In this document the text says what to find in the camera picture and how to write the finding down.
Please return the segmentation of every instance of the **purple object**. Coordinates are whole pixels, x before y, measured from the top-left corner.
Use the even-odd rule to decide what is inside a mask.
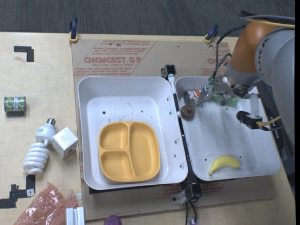
[[[104,225],[122,225],[122,221],[118,216],[110,215],[104,220]]]

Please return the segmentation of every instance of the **green can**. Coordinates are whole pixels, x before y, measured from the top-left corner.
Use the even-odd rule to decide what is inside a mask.
[[[26,97],[4,97],[5,112],[26,111]]]

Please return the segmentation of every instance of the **blue clamp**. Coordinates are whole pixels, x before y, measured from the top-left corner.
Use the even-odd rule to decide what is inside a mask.
[[[210,30],[210,32],[205,35],[203,42],[209,44],[212,41],[213,37],[216,36],[217,33],[218,33],[218,25],[215,25]]]
[[[76,43],[78,41],[78,36],[76,32],[76,26],[77,26],[77,18],[73,17],[72,21],[70,22],[70,42]]]

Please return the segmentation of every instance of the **pink plastic bag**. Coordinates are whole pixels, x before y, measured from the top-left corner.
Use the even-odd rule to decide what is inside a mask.
[[[16,220],[14,225],[64,225],[66,208],[77,208],[74,191],[64,198],[50,182]]]

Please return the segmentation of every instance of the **clamp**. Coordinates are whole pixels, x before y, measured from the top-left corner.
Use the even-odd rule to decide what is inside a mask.
[[[77,26],[77,18],[73,17],[72,21],[70,22],[70,37],[69,40],[71,43],[77,43],[78,36],[76,32],[76,26]]]
[[[216,36],[217,33],[218,33],[218,25],[215,25],[210,30],[210,32],[205,35],[203,42],[209,44],[212,41],[213,37]]]
[[[164,65],[164,67],[160,70],[160,77],[166,79],[168,81],[168,75],[169,74],[176,74],[176,68],[175,65]]]

